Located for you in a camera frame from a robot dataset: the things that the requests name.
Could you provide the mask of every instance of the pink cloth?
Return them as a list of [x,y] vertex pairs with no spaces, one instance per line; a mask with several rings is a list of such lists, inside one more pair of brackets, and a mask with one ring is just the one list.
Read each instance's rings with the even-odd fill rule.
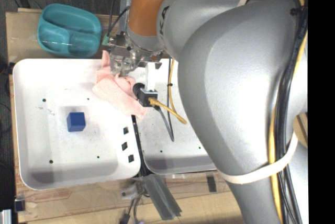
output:
[[101,68],[97,71],[97,83],[92,89],[93,92],[111,103],[118,111],[143,118],[146,108],[142,107],[132,92],[135,83],[132,77],[120,77],[119,73],[113,76],[110,73],[109,54],[103,51]]

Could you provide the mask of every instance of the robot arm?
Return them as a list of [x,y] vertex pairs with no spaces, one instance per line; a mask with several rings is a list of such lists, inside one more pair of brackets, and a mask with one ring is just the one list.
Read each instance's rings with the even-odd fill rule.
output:
[[[238,2],[132,0],[126,34],[139,52],[132,69],[163,50],[178,60],[185,112],[218,171],[229,175],[269,163],[271,118],[300,28],[291,13],[294,0]],[[307,111],[307,45],[298,67],[287,101],[285,146],[294,117]],[[297,201],[288,201],[291,208],[298,204],[298,223],[309,222],[307,160],[308,150],[299,144],[289,165]],[[293,223],[282,214],[284,204],[278,210],[269,176],[228,184],[245,223]]]

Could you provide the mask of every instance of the plastic container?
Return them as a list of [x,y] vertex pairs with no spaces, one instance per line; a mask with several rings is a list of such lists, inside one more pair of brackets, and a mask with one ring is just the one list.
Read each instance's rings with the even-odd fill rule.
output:
[[92,13],[63,4],[50,4],[41,13],[37,39],[49,53],[89,58],[97,52],[102,27]]

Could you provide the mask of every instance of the blue block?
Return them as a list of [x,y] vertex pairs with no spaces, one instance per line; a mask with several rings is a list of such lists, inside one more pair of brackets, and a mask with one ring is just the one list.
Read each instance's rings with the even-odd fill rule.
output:
[[86,126],[84,113],[69,113],[66,120],[69,132],[83,131]]

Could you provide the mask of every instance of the teal bowl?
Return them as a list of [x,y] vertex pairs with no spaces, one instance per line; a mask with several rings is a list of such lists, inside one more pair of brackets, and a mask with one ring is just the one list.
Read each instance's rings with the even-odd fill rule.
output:
[[47,52],[67,58],[90,58],[100,45],[102,27],[92,13],[63,4],[42,11],[37,40]]

